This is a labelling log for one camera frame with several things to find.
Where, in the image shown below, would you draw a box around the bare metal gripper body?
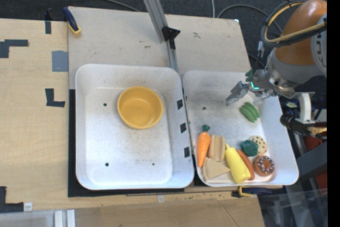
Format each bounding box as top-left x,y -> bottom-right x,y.
248,69 -> 296,100

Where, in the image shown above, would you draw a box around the green pea pods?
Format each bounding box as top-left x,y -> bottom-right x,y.
239,102 -> 261,123

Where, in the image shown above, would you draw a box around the white plastic tray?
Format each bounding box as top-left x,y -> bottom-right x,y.
75,63 -> 196,191
182,69 -> 300,188

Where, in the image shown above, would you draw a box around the beige chocolate chip biscuit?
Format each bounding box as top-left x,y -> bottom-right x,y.
249,135 -> 268,156

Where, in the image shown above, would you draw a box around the green broccoli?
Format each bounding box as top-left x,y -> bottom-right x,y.
240,139 -> 259,157

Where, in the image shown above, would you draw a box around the tan bread roll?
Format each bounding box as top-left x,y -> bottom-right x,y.
207,134 -> 226,162

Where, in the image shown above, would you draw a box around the orange carrot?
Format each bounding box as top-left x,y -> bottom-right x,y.
197,124 -> 212,168

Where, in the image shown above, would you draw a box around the orange sausage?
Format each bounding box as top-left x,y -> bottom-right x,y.
236,149 -> 256,181

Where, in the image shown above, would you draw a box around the brown sprinkled doughnut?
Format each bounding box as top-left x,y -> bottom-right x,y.
252,155 -> 276,178

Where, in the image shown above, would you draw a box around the yellow mustard bottle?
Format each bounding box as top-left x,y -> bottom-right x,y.
224,143 -> 252,184

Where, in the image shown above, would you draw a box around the tan pizza slice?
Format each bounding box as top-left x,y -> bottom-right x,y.
202,157 -> 231,182

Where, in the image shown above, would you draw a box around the yellow bowl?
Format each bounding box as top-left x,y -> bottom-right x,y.
116,86 -> 164,130

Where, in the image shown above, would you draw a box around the pale wooden board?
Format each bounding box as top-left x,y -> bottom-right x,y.
67,6 -> 283,193

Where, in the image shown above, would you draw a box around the black cylinder on white bracket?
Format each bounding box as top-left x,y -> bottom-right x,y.
279,91 -> 328,139

